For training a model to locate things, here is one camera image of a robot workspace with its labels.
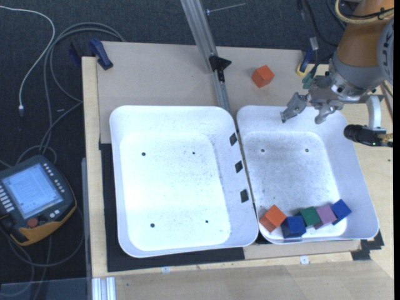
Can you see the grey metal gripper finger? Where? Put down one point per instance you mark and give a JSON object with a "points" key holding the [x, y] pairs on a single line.
{"points": [[295, 106], [325, 112]]}

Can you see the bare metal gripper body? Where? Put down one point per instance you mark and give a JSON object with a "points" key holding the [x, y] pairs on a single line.
{"points": [[325, 92]]}

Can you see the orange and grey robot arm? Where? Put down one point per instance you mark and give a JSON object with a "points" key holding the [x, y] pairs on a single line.
{"points": [[359, 45]]}

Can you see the orange cube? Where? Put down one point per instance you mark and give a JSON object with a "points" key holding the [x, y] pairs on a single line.
{"points": [[272, 217], [262, 76]]}

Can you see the white plastic tray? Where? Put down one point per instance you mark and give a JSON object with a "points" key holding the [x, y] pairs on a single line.
{"points": [[175, 186], [290, 173]]}

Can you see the blue cube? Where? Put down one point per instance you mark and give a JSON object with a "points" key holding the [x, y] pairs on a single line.
{"points": [[341, 210], [293, 226]]}

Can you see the purple cube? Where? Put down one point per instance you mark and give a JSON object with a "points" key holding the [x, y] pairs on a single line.
{"points": [[326, 215]]}

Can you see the green cube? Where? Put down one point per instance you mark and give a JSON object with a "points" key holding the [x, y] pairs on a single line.
{"points": [[310, 216]]}

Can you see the brown cardboard board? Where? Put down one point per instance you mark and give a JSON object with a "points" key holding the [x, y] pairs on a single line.
{"points": [[156, 73]]}

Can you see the black cylinder on white bracket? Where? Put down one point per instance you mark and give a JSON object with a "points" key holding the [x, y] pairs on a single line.
{"points": [[373, 111]]}

